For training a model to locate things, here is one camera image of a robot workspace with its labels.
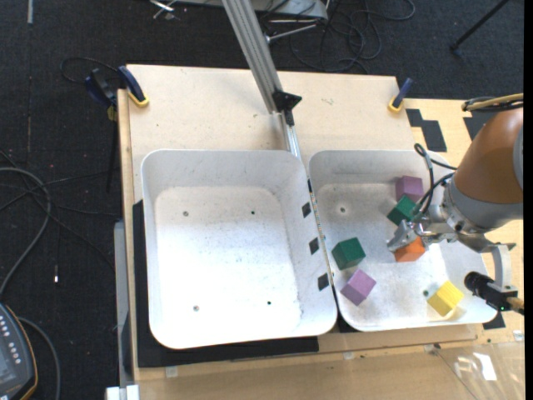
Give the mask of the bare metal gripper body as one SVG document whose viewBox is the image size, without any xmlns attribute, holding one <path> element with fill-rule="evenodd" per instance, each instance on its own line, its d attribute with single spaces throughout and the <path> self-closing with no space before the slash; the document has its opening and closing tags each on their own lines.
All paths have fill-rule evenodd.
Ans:
<svg viewBox="0 0 533 400">
<path fill-rule="evenodd" d="M 461 213 L 455 207 L 432 204 L 425 212 L 419 212 L 410 225 L 424 245 L 453 243 L 459 239 Z"/>
</svg>

